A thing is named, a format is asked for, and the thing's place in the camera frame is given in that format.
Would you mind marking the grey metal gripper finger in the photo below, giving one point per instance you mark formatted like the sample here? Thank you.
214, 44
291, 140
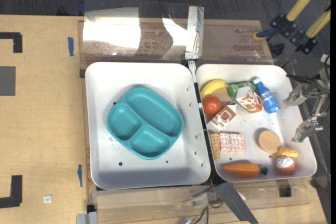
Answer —
295, 97
305, 129

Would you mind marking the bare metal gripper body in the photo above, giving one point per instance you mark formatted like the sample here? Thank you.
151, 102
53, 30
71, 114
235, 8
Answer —
322, 102

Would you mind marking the blue bottle with white cap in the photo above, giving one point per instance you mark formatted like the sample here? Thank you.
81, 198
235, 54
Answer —
267, 98

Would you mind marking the yellow waffle piece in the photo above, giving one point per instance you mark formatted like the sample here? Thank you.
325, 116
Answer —
287, 152

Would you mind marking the round tan biscuit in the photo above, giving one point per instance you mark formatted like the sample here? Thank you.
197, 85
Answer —
269, 141

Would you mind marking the white and orange carton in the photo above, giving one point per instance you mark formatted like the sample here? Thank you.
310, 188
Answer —
249, 101
221, 118

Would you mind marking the white plastic tray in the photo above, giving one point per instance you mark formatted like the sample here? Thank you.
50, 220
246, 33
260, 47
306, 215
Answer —
157, 73
252, 123

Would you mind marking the green bottle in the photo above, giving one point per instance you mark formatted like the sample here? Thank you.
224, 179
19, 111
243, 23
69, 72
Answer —
233, 89

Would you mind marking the tan bread slice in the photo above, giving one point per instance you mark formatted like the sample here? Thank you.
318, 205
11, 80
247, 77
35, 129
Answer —
223, 95

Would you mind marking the pink and white packet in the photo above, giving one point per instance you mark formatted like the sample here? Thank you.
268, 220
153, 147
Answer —
232, 142

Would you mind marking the orange carrot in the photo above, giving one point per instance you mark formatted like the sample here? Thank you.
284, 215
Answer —
242, 169

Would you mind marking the red tomato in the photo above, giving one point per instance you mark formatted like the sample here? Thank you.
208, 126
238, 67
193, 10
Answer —
211, 105

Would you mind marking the yellow banana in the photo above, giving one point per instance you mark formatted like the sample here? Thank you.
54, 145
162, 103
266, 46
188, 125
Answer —
211, 85

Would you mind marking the brown cardboard board, red print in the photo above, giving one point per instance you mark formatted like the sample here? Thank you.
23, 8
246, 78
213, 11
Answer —
225, 44

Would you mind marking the tan waffle biscuit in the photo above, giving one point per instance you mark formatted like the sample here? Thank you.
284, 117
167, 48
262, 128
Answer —
215, 147

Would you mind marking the thin black and white rod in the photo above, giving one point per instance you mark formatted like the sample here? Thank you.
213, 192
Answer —
198, 97

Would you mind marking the teal divided plate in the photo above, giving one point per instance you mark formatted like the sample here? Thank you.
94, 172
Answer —
147, 112

